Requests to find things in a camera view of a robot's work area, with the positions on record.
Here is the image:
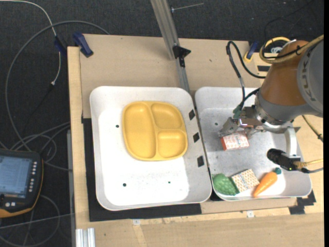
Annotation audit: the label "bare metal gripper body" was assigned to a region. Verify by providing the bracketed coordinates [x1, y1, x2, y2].
[232, 106, 294, 134]

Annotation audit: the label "orange and white carton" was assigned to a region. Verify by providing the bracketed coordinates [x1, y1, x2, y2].
[220, 132, 250, 152]

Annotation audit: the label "white plastic tray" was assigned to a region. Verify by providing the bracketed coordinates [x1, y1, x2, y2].
[89, 85, 213, 211]
[194, 86, 313, 202]

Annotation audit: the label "white patterned carton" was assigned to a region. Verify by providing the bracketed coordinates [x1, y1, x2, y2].
[231, 168, 261, 193]

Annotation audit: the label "orange carrot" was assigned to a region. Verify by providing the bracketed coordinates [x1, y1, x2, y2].
[252, 167, 283, 199]

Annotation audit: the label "green grapes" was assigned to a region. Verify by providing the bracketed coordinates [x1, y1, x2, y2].
[212, 173, 240, 197]

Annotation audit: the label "yellow divided plate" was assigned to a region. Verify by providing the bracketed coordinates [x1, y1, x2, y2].
[121, 100, 189, 162]

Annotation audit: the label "brown cardboard board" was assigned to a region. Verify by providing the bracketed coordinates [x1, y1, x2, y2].
[78, 33, 299, 215]

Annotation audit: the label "black cylinder on white bracket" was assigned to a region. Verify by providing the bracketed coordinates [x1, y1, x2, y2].
[266, 126, 302, 172]

